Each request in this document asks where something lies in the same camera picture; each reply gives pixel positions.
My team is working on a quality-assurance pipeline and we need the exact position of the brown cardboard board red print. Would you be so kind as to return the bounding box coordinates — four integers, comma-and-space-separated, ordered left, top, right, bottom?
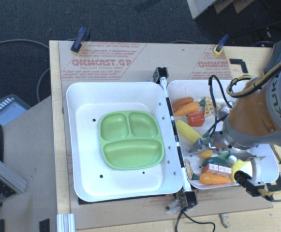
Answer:
58, 41, 274, 230

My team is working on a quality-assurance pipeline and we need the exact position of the black cylinder on white bracket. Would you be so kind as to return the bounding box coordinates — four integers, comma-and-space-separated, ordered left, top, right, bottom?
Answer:
234, 155, 267, 197

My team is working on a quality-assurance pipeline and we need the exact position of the white plastic tray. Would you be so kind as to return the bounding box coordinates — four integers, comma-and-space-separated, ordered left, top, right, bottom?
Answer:
166, 79, 280, 190
65, 81, 185, 203

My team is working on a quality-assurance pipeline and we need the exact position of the thin black and white rod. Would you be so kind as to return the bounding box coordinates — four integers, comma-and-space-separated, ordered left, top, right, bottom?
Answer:
160, 77, 192, 192

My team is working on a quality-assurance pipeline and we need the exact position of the small silver can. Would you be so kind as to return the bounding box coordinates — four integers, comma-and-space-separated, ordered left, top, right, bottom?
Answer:
218, 105, 232, 117

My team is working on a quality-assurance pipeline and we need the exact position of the yellow bottle with white cap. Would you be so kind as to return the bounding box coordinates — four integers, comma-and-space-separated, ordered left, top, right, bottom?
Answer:
228, 154, 253, 184

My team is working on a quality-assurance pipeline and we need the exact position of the dark green rounded toy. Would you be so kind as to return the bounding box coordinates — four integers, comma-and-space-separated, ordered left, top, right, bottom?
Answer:
201, 156, 230, 168

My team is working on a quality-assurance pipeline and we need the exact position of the orange and white carton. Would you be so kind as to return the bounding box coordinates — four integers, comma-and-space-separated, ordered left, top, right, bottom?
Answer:
201, 163, 233, 179

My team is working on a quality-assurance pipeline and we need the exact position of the orange sausage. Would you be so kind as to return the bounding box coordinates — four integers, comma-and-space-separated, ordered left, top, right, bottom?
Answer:
171, 97, 194, 112

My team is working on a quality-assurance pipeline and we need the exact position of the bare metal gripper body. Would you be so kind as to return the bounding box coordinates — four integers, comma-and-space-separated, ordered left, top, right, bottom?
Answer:
209, 130, 249, 153

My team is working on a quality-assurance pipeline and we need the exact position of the yellow rounded toy fruit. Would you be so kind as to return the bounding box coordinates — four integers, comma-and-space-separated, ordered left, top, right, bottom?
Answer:
198, 148, 214, 160

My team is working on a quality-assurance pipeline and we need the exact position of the brown biscuit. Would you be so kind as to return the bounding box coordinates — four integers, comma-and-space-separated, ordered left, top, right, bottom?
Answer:
184, 159, 194, 181

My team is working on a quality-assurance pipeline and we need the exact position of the orange carrot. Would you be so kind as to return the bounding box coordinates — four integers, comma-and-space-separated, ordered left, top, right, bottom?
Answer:
192, 172, 232, 186
174, 100, 207, 117

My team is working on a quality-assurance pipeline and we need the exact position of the yellow corn cob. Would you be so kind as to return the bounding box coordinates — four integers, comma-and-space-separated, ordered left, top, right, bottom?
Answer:
176, 119, 204, 145

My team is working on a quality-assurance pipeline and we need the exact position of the pizza slice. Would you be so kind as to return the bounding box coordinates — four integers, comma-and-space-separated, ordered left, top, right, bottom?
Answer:
203, 96, 222, 118

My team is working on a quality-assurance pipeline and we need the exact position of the red pepper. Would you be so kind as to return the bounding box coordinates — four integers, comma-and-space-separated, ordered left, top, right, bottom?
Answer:
187, 111, 206, 128

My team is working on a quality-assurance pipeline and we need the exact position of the green divided plate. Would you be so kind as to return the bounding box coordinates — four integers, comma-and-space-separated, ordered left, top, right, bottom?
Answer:
98, 110, 165, 171

